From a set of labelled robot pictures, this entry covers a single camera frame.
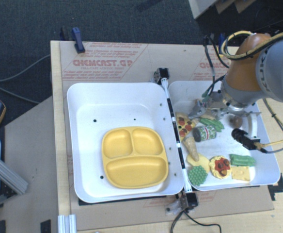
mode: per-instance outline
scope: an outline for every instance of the wooden table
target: wooden table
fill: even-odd
[[[52,83],[53,83],[53,104],[54,104],[54,122],[55,122],[55,143],[56,143],[56,169],[57,169],[57,188],[58,188],[58,210],[59,215],[68,216],[71,214],[68,165],[65,138],[65,122],[63,109],[63,87],[62,87],[62,69],[61,69],[61,51],[60,41],[51,43],[51,64],[52,64]],[[270,101],[270,104],[277,116],[283,122],[283,103]],[[261,101],[258,101],[262,112],[263,121],[270,141],[282,139],[283,135],[275,120],[267,112]],[[283,151],[276,153],[281,173],[283,175]],[[273,202],[274,210],[242,213],[238,215],[213,216],[200,218],[200,223],[218,223],[222,227],[222,232],[283,232],[283,193],[276,193],[276,200]],[[171,222],[159,222],[151,224],[139,224],[115,228],[103,228],[95,230],[79,231],[83,233],[126,233],[126,232],[169,232]],[[215,227],[202,227],[190,220],[180,220],[174,232],[219,232]]]

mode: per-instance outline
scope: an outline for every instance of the black floor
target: black floor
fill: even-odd
[[[211,7],[197,20],[188,0],[0,0],[0,80],[49,55],[62,26],[79,27],[84,41],[202,44],[211,33],[282,32],[282,20],[283,0],[257,0],[240,14],[234,5],[220,15]],[[0,87],[42,102],[52,95],[50,72],[46,57]],[[36,105],[1,90],[0,99],[2,127]]]

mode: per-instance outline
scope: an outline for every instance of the green can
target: green can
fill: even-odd
[[[195,127],[193,128],[192,133],[196,142],[214,139],[217,136],[216,129],[211,125]]]

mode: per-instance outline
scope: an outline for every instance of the white plastic tray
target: white plastic tray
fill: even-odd
[[[174,112],[182,112],[189,114],[195,105],[196,99],[201,99],[202,93],[210,86],[210,82],[206,81],[176,81],[169,86],[169,93]],[[250,106],[246,109],[250,112],[259,112],[257,105]],[[280,170],[274,154],[261,153],[258,150],[247,150],[240,143],[234,140],[231,136],[233,128],[229,124],[229,117],[226,115],[221,122],[224,124],[225,129],[221,133],[217,133],[215,139],[197,142],[196,147],[200,154],[204,155],[209,160],[216,155],[223,155],[230,159],[229,154],[250,155],[256,160],[256,165],[250,167],[251,181],[238,181],[230,177],[226,179],[218,179],[209,173],[206,181],[200,186],[193,186],[197,190],[209,191],[234,187],[268,185],[276,183],[280,178]],[[258,136],[261,138],[262,143],[268,143],[269,138],[265,130],[261,116],[257,118],[258,123]],[[248,124],[244,120],[242,128],[248,131]],[[182,144],[183,156],[187,170],[191,169],[191,165],[186,161],[188,151]]]
[[[77,83],[67,91],[77,196],[87,203],[174,195],[184,187],[172,119],[165,92],[154,83]],[[109,130],[142,126],[161,137],[169,174],[161,184],[121,189],[109,183],[101,155]]]

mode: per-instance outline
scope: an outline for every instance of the yellow divided plate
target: yellow divided plate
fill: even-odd
[[[108,131],[102,141],[107,179],[119,188],[145,188],[163,182],[168,161],[161,137],[146,127]]]

